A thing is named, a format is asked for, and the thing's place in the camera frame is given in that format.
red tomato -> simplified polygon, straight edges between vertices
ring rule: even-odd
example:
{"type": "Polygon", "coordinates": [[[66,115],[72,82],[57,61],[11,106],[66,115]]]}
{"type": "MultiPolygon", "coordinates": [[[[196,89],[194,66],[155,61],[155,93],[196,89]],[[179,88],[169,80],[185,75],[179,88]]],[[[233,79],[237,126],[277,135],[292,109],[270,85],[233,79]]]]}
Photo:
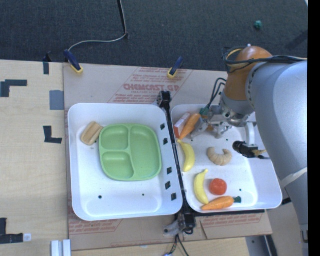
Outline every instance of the red tomato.
{"type": "Polygon", "coordinates": [[[222,196],[227,191],[227,183],[220,178],[215,178],[210,182],[209,191],[215,196],[222,196]]]}

orange carrot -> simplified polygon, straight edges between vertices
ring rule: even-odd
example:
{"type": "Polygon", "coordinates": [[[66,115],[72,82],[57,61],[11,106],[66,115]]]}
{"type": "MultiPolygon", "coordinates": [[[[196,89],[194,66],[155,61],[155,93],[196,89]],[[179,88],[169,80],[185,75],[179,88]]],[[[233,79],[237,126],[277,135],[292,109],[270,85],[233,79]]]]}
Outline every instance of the orange carrot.
{"type": "Polygon", "coordinates": [[[220,196],[213,201],[209,202],[208,204],[201,207],[202,210],[221,210],[224,208],[228,208],[232,206],[234,203],[241,203],[241,197],[231,197],[229,195],[220,196]]]}
{"type": "Polygon", "coordinates": [[[195,125],[200,119],[201,115],[199,113],[195,113],[192,116],[190,116],[188,122],[185,124],[179,139],[182,140],[185,138],[189,133],[191,133],[195,129],[195,125]]]}

white tray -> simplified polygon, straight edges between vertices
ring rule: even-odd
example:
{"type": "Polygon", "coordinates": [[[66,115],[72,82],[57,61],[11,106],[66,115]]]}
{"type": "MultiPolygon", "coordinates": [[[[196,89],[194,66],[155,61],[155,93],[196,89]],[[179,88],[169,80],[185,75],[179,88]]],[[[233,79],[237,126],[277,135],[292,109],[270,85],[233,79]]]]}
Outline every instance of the white tray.
{"type": "MultiPolygon", "coordinates": [[[[172,124],[174,125],[185,112],[192,114],[199,113],[205,105],[178,105],[171,111],[172,124]]],[[[255,121],[255,115],[250,117],[250,121],[255,121]]],[[[263,150],[258,128],[254,128],[255,144],[263,150]]],[[[186,199],[190,207],[198,213],[218,213],[234,211],[250,211],[277,208],[283,200],[282,191],[276,176],[274,166],[269,159],[246,158],[233,150],[235,141],[247,141],[245,128],[232,127],[222,138],[216,139],[212,133],[206,131],[191,140],[190,136],[183,139],[184,142],[190,143],[195,152],[195,165],[189,172],[182,172],[183,186],[186,190],[186,199]],[[218,166],[212,163],[207,156],[207,149],[215,147],[215,152],[223,154],[222,149],[228,149],[232,152],[232,160],[225,166],[218,166]],[[205,169],[209,172],[206,174],[204,181],[205,192],[209,201],[217,196],[209,192],[209,184],[212,179],[220,178],[226,181],[227,191],[225,195],[242,198],[242,203],[235,203],[230,208],[222,210],[201,209],[201,204],[194,193],[194,179],[198,173],[205,169]]],[[[179,143],[177,144],[177,153],[179,164],[184,165],[185,157],[179,143]]]]}
{"type": "Polygon", "coordinates": [[[173,215],[183,204],[165,113],[155,105],[79,103],[68,112],[72,207],[85,221],[173,215]],[[141,124],[157,134],[162,156],[159,175],[145,181],[116,181],[104,173],[99,143],[80,137],[90,122],[101,126],[141,124]]]}

green plate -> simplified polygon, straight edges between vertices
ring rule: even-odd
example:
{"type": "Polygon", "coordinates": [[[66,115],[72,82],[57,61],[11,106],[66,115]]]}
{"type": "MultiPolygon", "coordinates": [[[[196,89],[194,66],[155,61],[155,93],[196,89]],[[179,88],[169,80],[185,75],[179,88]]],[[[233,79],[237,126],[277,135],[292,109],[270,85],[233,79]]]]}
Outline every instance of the green plate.
{"type": "Polygon", "coordinates": [[[162,169],[158,137],[146,125],[123,123],[103,128],[99,136],[100,162],[117,181],[145,181],[162,169]]]}

yellow banana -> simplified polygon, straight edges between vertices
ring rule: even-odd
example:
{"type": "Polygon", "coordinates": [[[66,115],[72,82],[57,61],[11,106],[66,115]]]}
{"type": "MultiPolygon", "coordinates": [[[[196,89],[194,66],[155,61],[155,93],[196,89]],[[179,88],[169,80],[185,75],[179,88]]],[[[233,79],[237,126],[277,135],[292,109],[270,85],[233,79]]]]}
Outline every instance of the yellow banana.
{"type": "Polygon", "coordinates": [[[194,193],[200,203],[207,205],[209,203],[208,196],[204,188],[204,182],[208,169],[198,173],[194,179],[194,193]]]}
{"type": "Polygon", "coordinates": [[[189,143],[183,142],[180,139],[178,139],[177,142],[181,145],[185,156],[183,171],[189,172],[192,169],[192,167],[194,167],[196,162],[195,151],[189,143]]]}

